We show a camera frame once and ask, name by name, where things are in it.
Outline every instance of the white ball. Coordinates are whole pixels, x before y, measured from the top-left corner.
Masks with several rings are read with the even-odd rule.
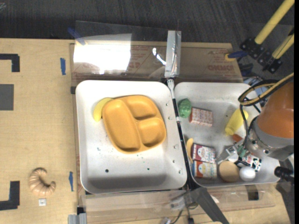
[[[250,182],[256,177],[256,172],[252,167],[245,166],[240,169],[240,178],[245,182]]]

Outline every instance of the wooden surface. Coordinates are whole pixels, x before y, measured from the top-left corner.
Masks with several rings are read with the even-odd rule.
[[[20,206],[0,211],[0,223],[67,223],[76,213],[77,184],[71,191],[69,172],[77,179],[72,96],[70,94],[70,44],[73,40],[0,39],[0,53],[20,56],[21,71],[11,72],[11,62],[0,60],[0,84],[14,84],[14,110],[0,111],[0,200],[8,199],[9,182],[20,181]],[[66,60],[66,75],[60,69]],[[56,191],[39,207],[38,197],[28,188],[31,171],[43,167],[46,182],[55,181]],[[272,207],[226,211],[233,223],[288,224],[283,199],[271,187]],[[206,214],[195,223],[211,223]],[[136,224],[159,224],[160,219]],[[178,224],[187,223],[180,218]]]

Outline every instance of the small box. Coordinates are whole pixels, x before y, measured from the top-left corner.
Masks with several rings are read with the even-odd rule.
[[[236,161],[235,164],[240,168],[244,166],[250,166],[257,172],[261,169],[262,160],[252,154],[249,154],[242,158],[239,157],[238,161]]]
[[[200,144],[194,144],[191,148],[191,158],[196,161],[215,163],[216,150]]]
[[[192,124],[211,127],[213,125],[213,112],[192,107],[189,121]]]
[[[194,161],[192,165],[192,175],[194,177],[215,179],[217,178],[217,166],[215,163]]]

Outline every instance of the gray square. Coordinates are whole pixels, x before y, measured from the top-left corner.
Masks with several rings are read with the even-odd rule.
[[[14,110],[13,84],[0,84],[0,110]]]

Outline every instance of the yellow bottle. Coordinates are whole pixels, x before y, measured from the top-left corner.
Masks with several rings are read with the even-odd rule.
[[[243,110],[245,118],[248,118],[248,113]],[[233,135],[235,132],[241,127],[243,124],[244,120],[241,114],[240,109],[236,109],[235,112],[233,113],[232,117],[230,117],[228,124],[225,127],[225,133],[226,135]]]

